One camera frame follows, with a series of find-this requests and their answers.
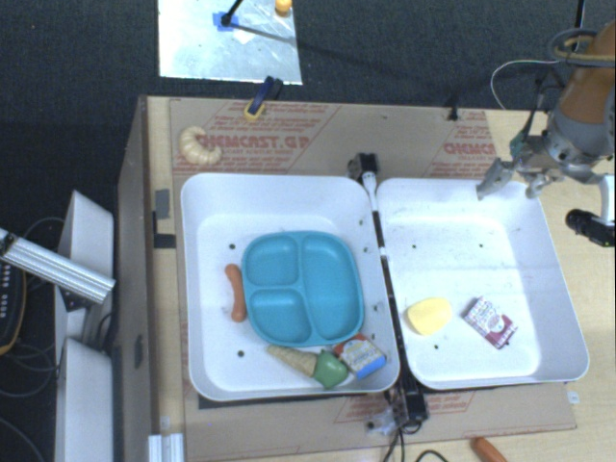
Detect yellow toy cheese piece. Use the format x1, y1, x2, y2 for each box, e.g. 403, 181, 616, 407
403, 296, 453, 335

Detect red and white packet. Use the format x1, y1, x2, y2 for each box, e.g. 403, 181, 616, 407
462, 295, 520, 350

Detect green ice cream cone toy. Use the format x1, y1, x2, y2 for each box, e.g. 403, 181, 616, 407
266, 344, 350, 390

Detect small blue and orange carton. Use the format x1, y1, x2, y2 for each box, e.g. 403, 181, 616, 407
332, 333, 388, 380

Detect white plastic tray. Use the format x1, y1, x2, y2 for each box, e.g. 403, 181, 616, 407
179, 171, 402, 402
374, 176, 591, 392

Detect black cylinder on white bracket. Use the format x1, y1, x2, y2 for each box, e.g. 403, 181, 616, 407
565, 173, 616, 249

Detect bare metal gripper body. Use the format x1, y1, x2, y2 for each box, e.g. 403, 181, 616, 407
510, 138, 605, 183

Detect black block with thin wires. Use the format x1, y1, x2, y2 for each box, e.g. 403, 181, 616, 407
347, 152, 381, 178
392, 387, 429, 427

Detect cream toy croissant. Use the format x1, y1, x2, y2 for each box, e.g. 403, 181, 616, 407
179, 125, 223, 166

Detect blue divided plate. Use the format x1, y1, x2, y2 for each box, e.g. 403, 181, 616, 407
240, 230, 366, 348

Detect brown cardboard board red print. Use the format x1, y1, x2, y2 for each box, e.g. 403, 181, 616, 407
167, 97, 578, 452

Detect thin black and white rod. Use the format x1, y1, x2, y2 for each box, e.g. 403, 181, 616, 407
364, 170, 421, 406

